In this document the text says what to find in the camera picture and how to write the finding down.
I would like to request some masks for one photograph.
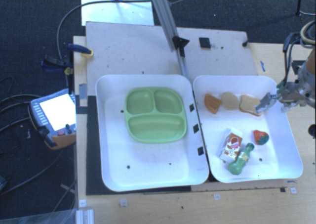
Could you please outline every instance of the table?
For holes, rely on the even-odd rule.
[[[75,37],[74,43],[84,45],[85,37]],[[257,74],[280,82],[284,76],[282,45],[249,43],[248,46],[251,48]],[[293,59],[305,60],[309,52],[296,45]],[[76,53],[74,63],[75,91],[79,94],[79,86],[86,83],[86,58]],[[289,81],[295,78],[292,74]],[[80,100],[80,105],[86,106],[86,100]],[[95,223],[98,224],[310,223],[316,219],[316,153],[315,140],[307,129],[315,123],[315,110],[310,107],[293,107],[287,115],[304,166],[303,174],[298,179],[278,181],[272,188],[269,188],[267,182],[266,186],[261,187],[265,189],[255,189],[256,184],[253,189],[240,189],[239,183],[234,188],[203,188],[203,192],[86,196],[87,116],[77,114],[79,206],[83,206],[82,209],[94,209]],[[286,186],[285,192],[281,192],[279,187]],[[126,207],[121,206],[121,199],[127,200]]]

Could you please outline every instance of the screen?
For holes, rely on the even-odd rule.
[[[68,94],[40,103],[55,131],[76,123],[76,106]]]

